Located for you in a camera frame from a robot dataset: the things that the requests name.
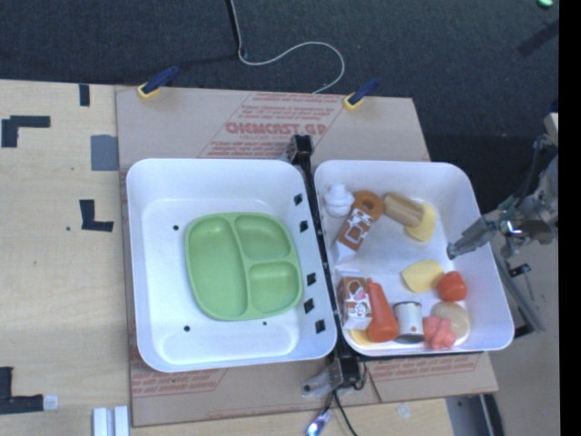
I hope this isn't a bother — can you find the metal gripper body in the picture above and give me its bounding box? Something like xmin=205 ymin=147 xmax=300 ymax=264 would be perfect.
xmin=487 ymin=188 xmax=560 ymax=257

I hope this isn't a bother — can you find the yellow cheese slice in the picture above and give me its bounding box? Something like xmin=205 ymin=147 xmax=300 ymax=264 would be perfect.
xmin=405 ymin=202 xmax=438 ymax=243

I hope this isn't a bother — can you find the red-orange pepper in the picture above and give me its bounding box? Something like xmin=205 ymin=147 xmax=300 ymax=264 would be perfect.
xmin=436 ymin=271 xmax=468 ymax=302

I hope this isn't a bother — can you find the white plastic tray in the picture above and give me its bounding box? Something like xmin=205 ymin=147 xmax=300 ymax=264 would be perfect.
xmin=312 ymin=159 xmax=516 ymax=358
xmin=125 ymin=157 xmax=338 ymax=373

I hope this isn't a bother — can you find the yellow wedge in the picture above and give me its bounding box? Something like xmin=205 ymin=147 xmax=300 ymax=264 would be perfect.
xmin=400 ymin=259 xmax=445 ymax=293

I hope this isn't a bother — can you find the tan bread roll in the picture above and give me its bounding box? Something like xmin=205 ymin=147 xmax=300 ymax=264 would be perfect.
xmin=383 ymin=192 xmax=426 ymax=227

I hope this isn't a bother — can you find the pale yellow round biscuit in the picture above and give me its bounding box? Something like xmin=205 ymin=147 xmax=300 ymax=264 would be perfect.
xmin=429 ymin=301 xmax=471 ymax=340

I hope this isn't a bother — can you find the pink shrimp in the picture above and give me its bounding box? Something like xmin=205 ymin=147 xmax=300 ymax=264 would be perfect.
xmin=422 ymin=315 xmax=457 ymax=351

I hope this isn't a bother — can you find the small white can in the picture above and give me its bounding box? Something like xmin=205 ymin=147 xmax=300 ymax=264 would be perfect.
xmin=392 ymin=301 xmax=426 ymax=345

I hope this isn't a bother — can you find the brown doughnut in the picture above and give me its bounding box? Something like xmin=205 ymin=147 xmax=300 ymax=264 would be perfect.
xmin=352 ymin=190 xmax=386 ymax=222

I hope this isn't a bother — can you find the orange and white packet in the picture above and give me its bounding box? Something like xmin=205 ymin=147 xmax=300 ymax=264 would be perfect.
xmin=334 ymin=204 xmax=376 ymax=263

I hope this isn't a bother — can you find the orange bottle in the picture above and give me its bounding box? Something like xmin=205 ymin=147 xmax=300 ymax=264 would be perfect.
xmin=365 ymin=278 xmax=399 ymax=343

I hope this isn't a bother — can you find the brown and white carton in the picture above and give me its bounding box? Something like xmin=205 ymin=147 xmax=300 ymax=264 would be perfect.
xmin=336 ymin=275 xmax=374 ymax=331

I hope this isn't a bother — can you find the thin black rod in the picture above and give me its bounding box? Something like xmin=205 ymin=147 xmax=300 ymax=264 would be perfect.
xmin=300 ymin=152 xmax=347 ymax=358

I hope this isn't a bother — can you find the green divided plate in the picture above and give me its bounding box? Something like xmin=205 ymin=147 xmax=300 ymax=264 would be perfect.
xmin=183 ymin=212 xmax=304 ymax=322

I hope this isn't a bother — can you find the brown cardboard board red print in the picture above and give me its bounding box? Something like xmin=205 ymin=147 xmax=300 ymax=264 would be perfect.
xmin=114 ymin=84 xmax=499 ymax=428

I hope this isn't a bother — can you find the black block with thin wires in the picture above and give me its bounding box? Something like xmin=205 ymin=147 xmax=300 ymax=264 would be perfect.
xmin=289 ymin=134 xmax=315 ymax=167
xmin=333 ymin=354 xmax=365 ymax=388

